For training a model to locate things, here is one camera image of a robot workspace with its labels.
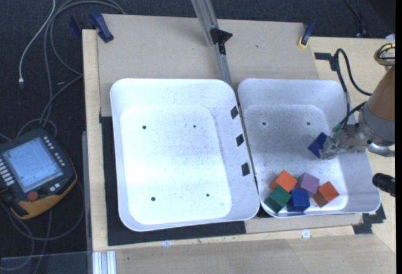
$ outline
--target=dark blue block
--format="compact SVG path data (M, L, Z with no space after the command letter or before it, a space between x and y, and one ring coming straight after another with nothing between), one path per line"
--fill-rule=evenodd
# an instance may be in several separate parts
M321 158L320 156L320 150L323 148L323 144L325 140L327 139L327 135L324 132L321 132L315 140L308 146L308 149L314 153L318 158Z
M303 212L310 207L308 192L305 189L293 189L290 191L291 198L287 203L288 211Z

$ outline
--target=black floor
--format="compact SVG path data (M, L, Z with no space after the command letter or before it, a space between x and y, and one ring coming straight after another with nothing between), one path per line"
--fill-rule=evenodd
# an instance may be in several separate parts
M57 8L65 1L56 0ZM113 0L128 14L194 17L190 0ZM212 0L218 18L315 23L313 36L384 38L395 33L396 0ZM52 0L0 0L0 133L14 138L32 119L41 116L49 101L49 85L44 61L44 34L28 50L24 64L24 90L18 85L18 64L27 44L46 20ZM54 24L55 48L65 63L82 71L80 40L69 29L72 18L77 26L91 28L89 14L96 10L118 13L109 6L77 6L66 10ZM49 72L53 94L78 75L66 69L51 52ZM50 120L57 126L57 139L65 147L77 167L82 181L82 133L85 131L84 82L79 79L53 102ZM25 131L37 124L30 124ZM53 132L50 123L46 129ZM76 186L52 212L50 235L68 231L79 219L83 207L82 194ZM49 214L27 221L36 236L46 236ZM42 253L37 242L34 254ZM44 253L86 250L85 224L62 239L50 241ZM30 239L11 225L0 209L0 256L28 255Z

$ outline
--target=wooden table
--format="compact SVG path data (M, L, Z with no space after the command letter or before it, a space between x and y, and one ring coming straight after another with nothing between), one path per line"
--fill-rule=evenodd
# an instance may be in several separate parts
M186 19L190 25L196 19ZM247 34L252 34L254 27L259 30L270 25L281 27L281 23L261 23L222 21L221 28L236 24L246 25ZM281 34L288 48L290 43L297 43L295 36L302 33L301 24L282 25ZM264 47L268 37L258 41L258 47ZM385 71L373 60L374 52L389 40L357 38L311 38L310 46L301 52L302 58L311 58L316 68L315 78L338 80L326 61L313 60L314 52L335 53L343 48L349 56L350 65L356 83L365 90L374 90ZM324 268L331 268L331 273L394 273L396 272L396 235L395 235L395 199L387 193L381 193L382 204L387 219L383 224L372 226L373 234L354 234L352 225L363 222L361 214L325 215L298 217L298 219L254 218L246 221L246 234L215 238L196 238L168 242L152 242L109 246L107 243L106 201L104 190L102 130L99 123L101 109L99 81L99 49L96 31L83 31L85 103L87 116L87 146L89 157L89 193L91 211L92 250L94 258L99 255L110 256L109 262L117 263L118 273L261 273L267 268L287 273L321 273ZM282 52L280 57L286 67L286 47L276 45ZM267 58L258 62L252 69L244 69L244 56L231 56L227 47L229 68L234 81L247 76L267 76L272 74L272 65ZM342 71L353 105L359 104L366 97L355 91L347 78L347 71L342 63ZM369 153L373 172L383 172L394 176L394 158L383 158Z

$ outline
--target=purple cube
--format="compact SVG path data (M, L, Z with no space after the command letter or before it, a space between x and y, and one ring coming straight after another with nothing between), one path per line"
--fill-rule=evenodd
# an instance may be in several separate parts
M289 212L303 212L310 207L308 192L305 189L293 189L290 191L291 198L286 207Z
M295 188L307 190L308 196L311 197L317 193L319 184L320 179L305 172L298 178Z

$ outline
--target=empty white tray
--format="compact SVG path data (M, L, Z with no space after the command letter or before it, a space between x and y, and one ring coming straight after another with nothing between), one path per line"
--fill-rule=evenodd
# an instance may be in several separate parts
M221 80L111 88L117 196L134 231L240 221L259 209L234 91Z
M251 156L263 209L275 217L372 212L380 204L372 170L364 153L343 153L331 160L317 158L308 146L346 115L338 82L332 80L246 79L238 88ZM303 172L331 181L339 196L322 208L310 198L304 212L278 213L264 201L269 185L286 170L295 178Z

